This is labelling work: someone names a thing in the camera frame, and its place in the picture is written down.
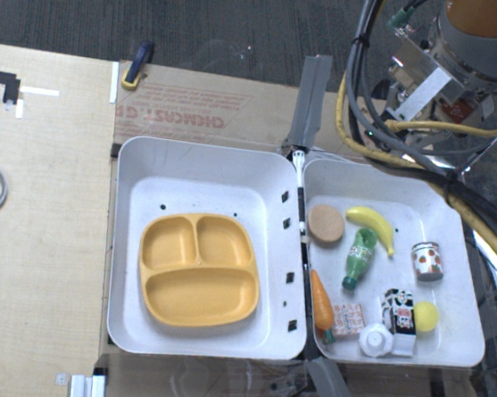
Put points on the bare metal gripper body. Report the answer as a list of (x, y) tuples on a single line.
[(410, 55)]

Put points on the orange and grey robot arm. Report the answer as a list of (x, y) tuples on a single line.
[(490, 25)]

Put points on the yellow banana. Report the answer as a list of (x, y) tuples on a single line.
[(373, 221)]

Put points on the tan round biscuit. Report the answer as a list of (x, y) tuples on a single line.
[(326, 224)]

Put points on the white plastic tray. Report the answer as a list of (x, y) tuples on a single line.
[(276, 264), (458, 246)]

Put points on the green plastic bottle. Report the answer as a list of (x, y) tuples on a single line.
[(359, 256)]

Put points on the white can with strawberry print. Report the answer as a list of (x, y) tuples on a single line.
[(427, 262)]

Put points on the brown cardboard board red print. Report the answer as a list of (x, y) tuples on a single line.
[(205, 111)]

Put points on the yellow ball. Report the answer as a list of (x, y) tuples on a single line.
[(426, 317)]

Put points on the black and white cow-print carton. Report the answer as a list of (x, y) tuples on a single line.
[(402, 317)]

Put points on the orange carrot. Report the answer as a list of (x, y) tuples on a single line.
[(322, 303)]

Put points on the orange and white carton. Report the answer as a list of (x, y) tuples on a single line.
[(348, 321)]

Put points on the yellow divided plate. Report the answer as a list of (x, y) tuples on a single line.
[(199, 272)]

